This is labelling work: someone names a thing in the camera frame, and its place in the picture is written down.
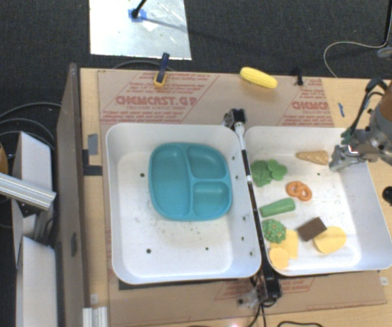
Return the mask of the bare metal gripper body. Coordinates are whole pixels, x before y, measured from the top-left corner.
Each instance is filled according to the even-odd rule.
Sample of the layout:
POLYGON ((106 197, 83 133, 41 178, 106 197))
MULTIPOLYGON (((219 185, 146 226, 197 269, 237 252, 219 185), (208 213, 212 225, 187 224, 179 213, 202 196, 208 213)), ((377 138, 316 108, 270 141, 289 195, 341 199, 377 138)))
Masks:
POLYGON ((356 129, 347 143, 347 154, 359 161, 378 159, 392 166, 392 140, 375 129, 356 129))

